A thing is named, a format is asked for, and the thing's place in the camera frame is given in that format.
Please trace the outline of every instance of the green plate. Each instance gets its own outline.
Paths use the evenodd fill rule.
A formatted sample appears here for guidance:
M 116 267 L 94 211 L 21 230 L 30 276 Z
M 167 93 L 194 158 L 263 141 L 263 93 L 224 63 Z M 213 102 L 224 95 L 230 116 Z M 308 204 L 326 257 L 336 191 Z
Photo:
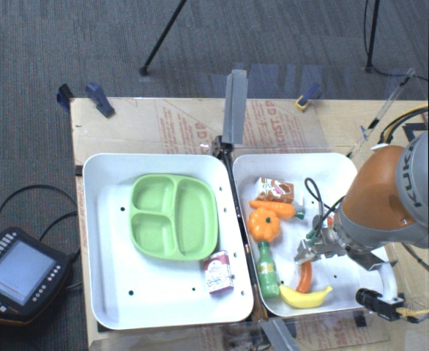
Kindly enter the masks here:
M 133 184 L 130 235 L 144 254 L 202 260 L 217 244 L 216 197 L 203 181 L 174 174 L 146 174 Z

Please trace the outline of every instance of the gray carpet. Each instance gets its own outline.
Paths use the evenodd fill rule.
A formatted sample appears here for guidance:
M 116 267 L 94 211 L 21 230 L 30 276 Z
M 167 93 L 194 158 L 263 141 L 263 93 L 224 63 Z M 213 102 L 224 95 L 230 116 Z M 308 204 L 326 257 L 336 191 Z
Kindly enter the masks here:
M 325 99 L 428 98 L 429 0 L 380 0 L 374 70 L 366 72 L 375 0 L 188 0 L 149 66 L 180 0 L 0 0 L 0 206 L 31 184 L 75 195 L 70 115 L 56 102 L 66 83 L 85 97 L 90 80 L 109 97 L 224 97 L 225 77 L 246 69 L 251 98 L 296 99 L 313 81 Z M 74 210 L 59 192 L 13 197 L 0 230 L 38 237 Z M 66 252 L 79 244 L 70 217 L 44 239 Z M 79 262 L 72 282 L 81 280 Z M 62 293 L 25 328 L 0 326 L 0 350 L 86 350 L 83 293 Z

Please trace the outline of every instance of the banana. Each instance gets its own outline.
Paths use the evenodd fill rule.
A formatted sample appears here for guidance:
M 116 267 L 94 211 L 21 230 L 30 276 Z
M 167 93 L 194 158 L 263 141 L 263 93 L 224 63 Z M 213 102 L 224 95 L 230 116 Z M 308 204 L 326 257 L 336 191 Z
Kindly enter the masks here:
M 280 296 L 290 306 L 296 308 L 315 308 L 324 302 L 325 297 L 332 290 L 331 286 L 327 286 L 323 290 L 303 294 L 282 284 L 280 285 Z

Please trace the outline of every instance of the bottle cap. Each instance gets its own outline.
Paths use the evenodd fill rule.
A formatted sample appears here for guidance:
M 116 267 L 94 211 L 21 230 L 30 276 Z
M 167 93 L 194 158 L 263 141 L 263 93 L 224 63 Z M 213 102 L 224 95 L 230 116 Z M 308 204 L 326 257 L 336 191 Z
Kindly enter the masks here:
M 270 247 L 270 243 L 268 243 L 267 241 L 262 241 L 262 242 L 258 243 L 259 249 L 264 248 L 264 247 L 266 247 L 266 248 Z

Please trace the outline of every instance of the green bottle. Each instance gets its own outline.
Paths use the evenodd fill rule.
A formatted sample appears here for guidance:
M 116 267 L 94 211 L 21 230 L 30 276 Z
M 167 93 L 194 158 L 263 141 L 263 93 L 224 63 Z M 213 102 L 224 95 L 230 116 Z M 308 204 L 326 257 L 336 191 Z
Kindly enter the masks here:
M 276 265 L 270 254 L 270 244 L 262 241 L 258 244 L 260 257 L 257 261 L 258 283 L 264 298 L 275 298 L 280 294 Z

